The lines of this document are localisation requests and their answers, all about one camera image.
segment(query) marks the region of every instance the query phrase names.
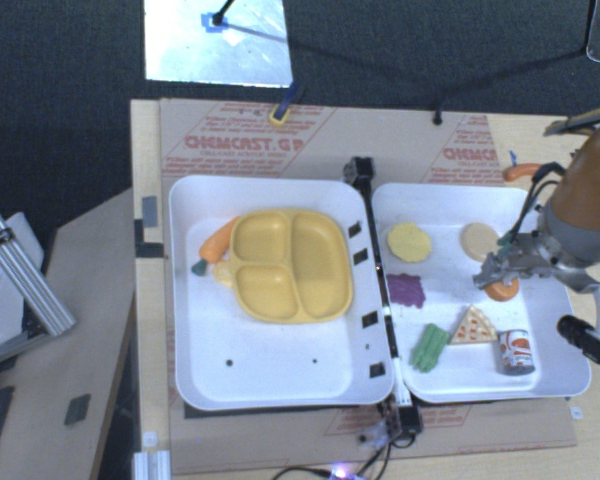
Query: small yellow object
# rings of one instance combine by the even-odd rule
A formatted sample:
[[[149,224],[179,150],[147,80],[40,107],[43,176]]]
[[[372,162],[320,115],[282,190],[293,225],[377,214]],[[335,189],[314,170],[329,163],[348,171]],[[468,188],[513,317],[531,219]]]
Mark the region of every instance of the small yellow object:
[[[227,288],[233,287],[233,278],[231,277],[231,262],[229,260],[220,260],[213,266],[211,271],[213,278]]]
[[[275,113],[278,111],[279,106],[280,105],[276,105],[275,107],[273,107],[273,110],[269,113],[269,122],[274,126],[282,126],[284,123],[286,123],[287,118],[291,113],[291,108],[288,108],[287,110],[285,110],[284,114],[282,114],[282,117],[280,119],[276,119]]]
[[[491,226],[474,222],[462,230],[460,244],[467,256],[482,263],[487,254],[498,250],[498,233]]]
[[[238,303],[254,318],[323,322],[351,305],[347,244],[326,215],[295,209],[243,215],[233,229],[230,254]]]
[[[391,228],[387,245],[393,254],[407,263],[423,261],[431,253],[431,238],[413,222],[402,222]]]

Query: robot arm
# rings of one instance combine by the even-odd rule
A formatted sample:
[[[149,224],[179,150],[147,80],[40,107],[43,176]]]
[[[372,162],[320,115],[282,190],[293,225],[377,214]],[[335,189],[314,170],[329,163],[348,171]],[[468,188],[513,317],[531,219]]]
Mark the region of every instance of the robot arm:
[[[547,133],[569,130],[569,122],[581,128],[592,121],[600,122],[599,112],[554,124]],[[543,182],[549,172],[562,176],[560,182]],[[518,278],[538,275],[554,277],[577,293],[591,293],[596,300],[596,327],[565,317],[558,331],[600,363],[600,283],[586,272],[600,263],[600,127],[566,170],[555,163],[539,166],[532,182],[520,218],[498,242],[499,251],[489,254],[480,274],[473,276],[474,284],[491,295],[498,285],[510,286]],[[549,184],[557,185],[553,194],[544,207],[536,206],[537,196]],[[536,229],[520,233],[522,220],[534,207],[538,211]]]

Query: cardboard sheet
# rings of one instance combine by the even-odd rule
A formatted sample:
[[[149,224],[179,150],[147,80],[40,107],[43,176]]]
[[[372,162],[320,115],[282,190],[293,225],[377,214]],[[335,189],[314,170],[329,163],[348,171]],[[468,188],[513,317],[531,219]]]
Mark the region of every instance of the cardboard sheet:
[[[283,127],[273,105],[163,100],[163,212],[168,193],[189,174],[340,179],[353,156],[371,156],[377,187],[387,182],[502,185],[487,117],[447,113],[294,106]],[[165,245],[169,243],[165,226]],[[171,264],[165,266],[171,286]],[[364,461],[360,431],[375,407],[204,413],[187,408],[174,382],[171,290],[166,290],[171,459],[174,474]],[[495,452],[576,444],[563,399],[430,406],[424,432],[396,457]]]

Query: black clamp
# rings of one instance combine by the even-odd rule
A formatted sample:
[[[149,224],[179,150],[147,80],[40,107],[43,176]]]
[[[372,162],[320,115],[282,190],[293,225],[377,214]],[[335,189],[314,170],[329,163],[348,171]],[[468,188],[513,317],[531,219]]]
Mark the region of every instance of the black clamp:
[[[0,230],[0,245],[6,244],[15,238],[15,234],[11,228]]]

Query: yellow cookie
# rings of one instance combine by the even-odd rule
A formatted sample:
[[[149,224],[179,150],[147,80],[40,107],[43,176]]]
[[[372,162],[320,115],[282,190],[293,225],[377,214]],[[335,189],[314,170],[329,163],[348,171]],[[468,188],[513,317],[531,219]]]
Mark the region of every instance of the yellow cookie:
[[[413,222],[393,226],[387,235],[387,245],[393,254],[407,263],[422,261],[431,253],[431,238]]]
[[[474,222],[462,230],[460,244],[467,256],[482,263],[487,254],[498,250],[498,233],[486,224]]]

